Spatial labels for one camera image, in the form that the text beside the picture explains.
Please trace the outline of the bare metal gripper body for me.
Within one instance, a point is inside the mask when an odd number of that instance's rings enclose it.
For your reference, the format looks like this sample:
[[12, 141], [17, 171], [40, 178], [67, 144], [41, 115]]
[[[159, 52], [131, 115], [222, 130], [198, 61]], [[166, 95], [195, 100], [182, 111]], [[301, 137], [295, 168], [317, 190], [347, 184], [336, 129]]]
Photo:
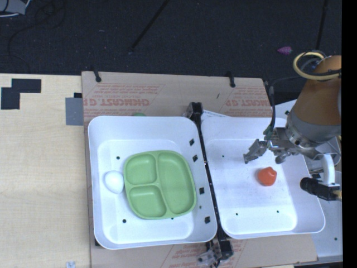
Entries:
[[320, 144], [300, 134], [294, 128], [276, 127], [266, 134], [266, 142], [268, 149], [273, 151], [276, 156], [321, 155], [321, 152], [316, 149]]

